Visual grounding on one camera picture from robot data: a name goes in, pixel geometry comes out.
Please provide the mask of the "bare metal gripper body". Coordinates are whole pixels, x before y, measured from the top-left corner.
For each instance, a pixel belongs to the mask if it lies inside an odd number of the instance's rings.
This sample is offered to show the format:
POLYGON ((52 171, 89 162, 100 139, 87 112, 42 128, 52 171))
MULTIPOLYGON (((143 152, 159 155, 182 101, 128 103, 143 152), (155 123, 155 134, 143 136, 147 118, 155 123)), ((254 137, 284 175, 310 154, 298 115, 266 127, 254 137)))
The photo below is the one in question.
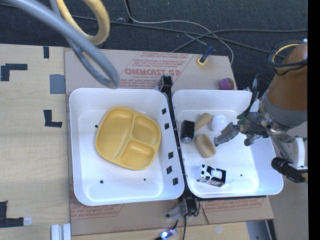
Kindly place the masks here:
POLYGON ((244 111, 238 115, 238 126, 249 139, 269 136, 277 141, 291 141, 293 138, 288 135, 288 130, 298 126, 298 111, 282 108, 244 111))

